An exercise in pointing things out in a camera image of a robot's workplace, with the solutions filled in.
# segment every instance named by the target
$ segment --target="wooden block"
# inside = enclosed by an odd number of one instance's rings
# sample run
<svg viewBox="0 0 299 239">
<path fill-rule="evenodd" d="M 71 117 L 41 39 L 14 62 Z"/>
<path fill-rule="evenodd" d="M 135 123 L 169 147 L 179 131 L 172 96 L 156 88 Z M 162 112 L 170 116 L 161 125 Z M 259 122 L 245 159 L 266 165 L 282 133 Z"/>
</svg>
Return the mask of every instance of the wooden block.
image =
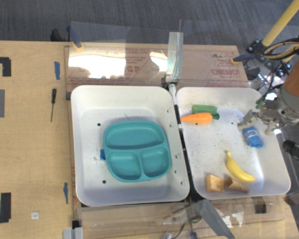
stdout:
<svg viewBox="0 0 299 239">
<path fill-rule="evenodd" d="M 206 188 L 211 192 L 224 192 L 224 180 L 212 174 L 206 176 Z"/>
</svg>

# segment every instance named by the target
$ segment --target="gray floor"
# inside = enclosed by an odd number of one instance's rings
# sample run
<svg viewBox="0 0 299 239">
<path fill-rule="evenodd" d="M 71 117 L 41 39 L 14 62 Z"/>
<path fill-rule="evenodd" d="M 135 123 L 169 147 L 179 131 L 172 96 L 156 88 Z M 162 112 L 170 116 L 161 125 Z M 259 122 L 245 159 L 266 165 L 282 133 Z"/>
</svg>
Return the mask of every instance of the gray floor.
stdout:
<svg viewBox="0 0 299 239">
<path fill-rule="evenodd" d="M 196 30 L 188 32 L 185 43 L 237 45 L 243 53 L 268 33 L 292 1 L 0 0 L 0 40 L 49 41 L 55 28 L 67 38 L 72 21 L 178 31 L 179 21 L 186 20 Z M 299 11 L 277 41 L 298 34 Z M 294 167 L 299 178 L 299 164 Z M 299 204 L 292 208 L 299 226 Z"/>
</svg>

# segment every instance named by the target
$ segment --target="screwdriver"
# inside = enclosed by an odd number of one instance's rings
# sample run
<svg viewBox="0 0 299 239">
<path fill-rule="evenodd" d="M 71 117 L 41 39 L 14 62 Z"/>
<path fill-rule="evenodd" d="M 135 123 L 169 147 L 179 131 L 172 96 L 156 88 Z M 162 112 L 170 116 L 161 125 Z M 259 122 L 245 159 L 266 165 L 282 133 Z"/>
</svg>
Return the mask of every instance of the screwdriver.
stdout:
<svg viewBox="0 0 299 239">
<path fill-rule="evenodd" d="M 54 103 L 55 103 L 55 97 L 56 97 L 56 89 L 53 89 L 52 90 L 52 111 L 51 111 L 51 122 L 52 122 L 52 116 L 53 116 L 53 106 L 54 106 Z"/>
</svg>

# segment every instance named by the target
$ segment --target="teal divided plate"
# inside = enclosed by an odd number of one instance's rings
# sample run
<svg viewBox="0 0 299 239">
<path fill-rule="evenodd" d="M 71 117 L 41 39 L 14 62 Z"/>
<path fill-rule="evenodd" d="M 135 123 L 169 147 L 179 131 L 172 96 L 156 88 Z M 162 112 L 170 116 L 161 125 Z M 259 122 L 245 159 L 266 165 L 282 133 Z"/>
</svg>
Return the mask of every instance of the teal divided plate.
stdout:
<svg viewBox="0 0 299 239">
<path fill-rule="evenodd" d="M 103 147 L 110 173 L 123 182 L 157 179 L 171 166 L 166 135 L 149 120 L 110 125 L 103 135 Z"/>
</svg>

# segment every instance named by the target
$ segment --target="yellow pole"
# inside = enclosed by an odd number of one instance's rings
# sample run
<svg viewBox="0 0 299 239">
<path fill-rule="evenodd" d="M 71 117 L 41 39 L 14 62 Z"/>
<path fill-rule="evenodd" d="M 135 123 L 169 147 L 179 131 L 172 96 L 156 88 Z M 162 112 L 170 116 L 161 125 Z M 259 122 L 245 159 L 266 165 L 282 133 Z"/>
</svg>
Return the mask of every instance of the yellow pole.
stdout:
<svg viewBox="0 0 299 239">
<path fill-rule="evenodd" d="M 280 34 L 280 32 L 284 29 L 284 27 L 288 24 L 288 22 L 292 19 L 292 17 L 299 10 L 299 0 L 293 0 L 289 7 L 286 9 L 283 15 L 278 19 L 273 28 L 269 31 L 266 37 L 262 40 L 262 44 L 265 47 L 268 47 L 275 38 Z"/>
</svg>

